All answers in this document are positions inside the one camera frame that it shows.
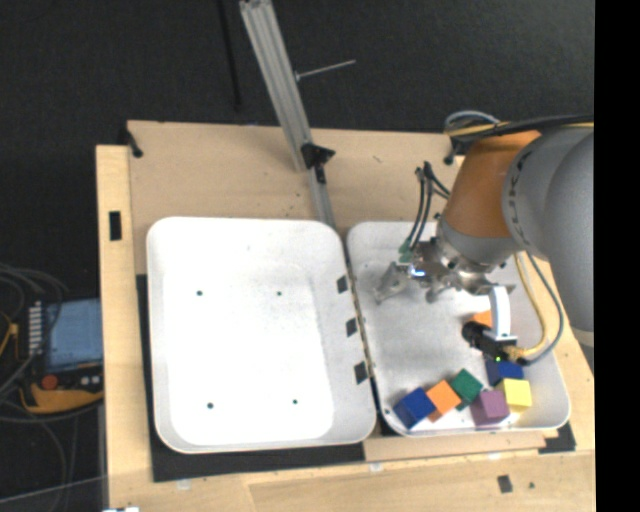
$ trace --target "white tray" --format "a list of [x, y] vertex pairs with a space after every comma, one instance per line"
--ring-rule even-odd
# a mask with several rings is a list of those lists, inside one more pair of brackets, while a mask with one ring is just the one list
[[[423, 239], [434, 236], [428, 223]], [[466, 368], [489, 388], [482, 355], [461, 336], [462, 325], [472, 314], [489, 309], [488, 297], [446, 290], [437, 302], [427, 304], [425, 290], [411, 282], [401, 294], [377, 304], [373, 290], [411, 229], [405, 222], [367, 222], [355, 226], [347, 246], [355, 278], [355, 291], [364, 320], [365, 337], [374, 368], [380, 407], [389, 426], [410, 437], [468, 433], [487, 430], [555, 429], [569, 418], [570, 403], [553, 354], [526, 367], [533, 406], [519, 417], [477, 428], [470, 410], [453, 410], [432, 422], [424, 419], [408, 430], [393, 412], [393, 406], [417, 387], [425, 389], [442, 379], [451, 379]], [[535, 311], [520, 284], [515, 264], [494, 271], [489, 279], [499, 284], [516, 284], [510, 294], [512, 332], [518, 344], [533, 346], [541, 328]]]
[[183, 453], [359, 442], [376, 419], [338, 235], [172, 217], [147, 237], [153, 406]]

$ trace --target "purple cube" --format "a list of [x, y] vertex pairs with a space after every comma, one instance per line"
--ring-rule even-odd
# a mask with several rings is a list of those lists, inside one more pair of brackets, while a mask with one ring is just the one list
[[486, 359], [484, 365], [487, 369], [487, 380], [492, 387], [499, 384], [502, 379], [524, 379], [524, 370], [517, 363]]
[[411, 393], [405, 395], [393, 408], [393, 412], [396, 413], [400, 421], [408, 429], [435, 410], [436, 406], [422, 388], [414, 389]]
[[500, 390], [482, 391], [471, 403], [471, 416], [476, 426], [500, 423], [511, 411]]

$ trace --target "robotic arm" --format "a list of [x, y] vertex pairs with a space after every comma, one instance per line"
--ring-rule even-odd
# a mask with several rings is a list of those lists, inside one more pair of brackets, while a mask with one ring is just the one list
[[406, 265], [390, 267], [378, 300], [406, 286], [398, 273], [419, 280], [429, 302], [451, 287], [489, 294], [487, 276], [526, 251], [549, 262], [574, 335], [593, 346], [593, 124], [500, 123], [474, 132], [453, 132], [454, 141], [475, 140], [436, 236], [416, 242]]

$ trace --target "black floor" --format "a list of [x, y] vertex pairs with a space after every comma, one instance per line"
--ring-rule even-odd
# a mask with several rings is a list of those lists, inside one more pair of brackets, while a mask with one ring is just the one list
[[[238, 4], [224, 2], [234, 108], [218, 6], [0, 2], [0, 262], [99, 296], [97, 144], [117, 143], [128, 119], [276, 124]], [[301, 82], [313, 127], [440, 131], [463, 109], [501, 119], [594, 110], [595, 0], [275, 7], [295, 70], [357, 61]], [[73, 480], [99, 476], [98, 426], [96, 411], [75, 438], [73, 420], [52, 425], [75, 457]], [[56, 485], [59, 458], [43, 428], [0, 422], [0, 498]]]

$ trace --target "wooden table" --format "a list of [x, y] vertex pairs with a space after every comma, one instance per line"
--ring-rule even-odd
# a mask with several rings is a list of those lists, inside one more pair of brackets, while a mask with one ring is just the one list
[[[540, 454], [557, 431], [413, 440], [376, 430], [364, 442], [362, 463], [154, 482], [135, 283], [136, 273], [144, 273], [145, 230], [167, 213], [310, 219], [314, 210], [307, 179], [293, 170], [277, 127], [139, 121], [129, 130], [145, 152], [139, 162], [126, 146], [96, 149], [110, 506], [136, 505], [143, 512], [595, 510], [594, 379], [569, 332], [555, 355], [572, 404], [575, 450]], [[343, 236], [365, 220], [412, 221], [413, 169], [423, 160], [445, 183], [455, 178], [456, 167], [442, 163], [448, 149], [442, 135], [313, 130], [313, 136], [337, 152], [327, 165], [328, 191]], [[132, 169], [140, 166], [155, 173], [151, 199], [140, 192], [151, 185], [141, 188], [138, 181], [150, 174], [142, 169], [132, 182]], [[208, 180], [204, 190], [194, 175]], [[187, 193], [194, 195], [190, 201]], [[167, 206], [176, 198], [179, 204]], [[441, 208], [436, 201], [433, 211]], [[114, 212], [120, 237], [111, 231]], [[552, 311], [550, 303], [546, 310]], [[511, 492], [498, 484], [504, 475]]]

